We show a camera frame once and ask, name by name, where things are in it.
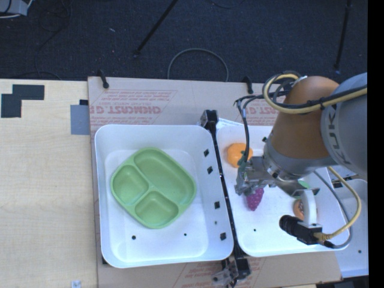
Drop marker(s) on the white plastic tray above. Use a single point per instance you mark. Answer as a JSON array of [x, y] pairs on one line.
[[162, 250], [270, 238]]

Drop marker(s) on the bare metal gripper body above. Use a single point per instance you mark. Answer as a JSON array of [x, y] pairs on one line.
[[264, 172]]

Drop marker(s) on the black cylinder on white bracket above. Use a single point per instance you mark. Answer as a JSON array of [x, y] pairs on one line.
[[300, 228]]

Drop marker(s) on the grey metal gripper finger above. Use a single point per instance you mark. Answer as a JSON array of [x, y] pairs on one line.
[[257, 188], [241, 187]]

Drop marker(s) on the purple toy grapes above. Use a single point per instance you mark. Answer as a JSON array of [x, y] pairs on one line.
[[254, 201]]

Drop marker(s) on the brown toy doughnut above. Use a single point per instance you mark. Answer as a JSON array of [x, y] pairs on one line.
[[298, 210]]

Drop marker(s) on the orange toy fruit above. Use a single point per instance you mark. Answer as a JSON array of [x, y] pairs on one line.
[[235, 156]]

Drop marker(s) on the green divided plate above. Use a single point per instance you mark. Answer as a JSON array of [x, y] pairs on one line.
[[153, 184]]

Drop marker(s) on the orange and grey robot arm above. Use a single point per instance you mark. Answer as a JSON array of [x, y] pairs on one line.
[[303, 121]]

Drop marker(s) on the brown cardboard board red print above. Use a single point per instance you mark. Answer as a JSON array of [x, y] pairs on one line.
[[186, 106]]

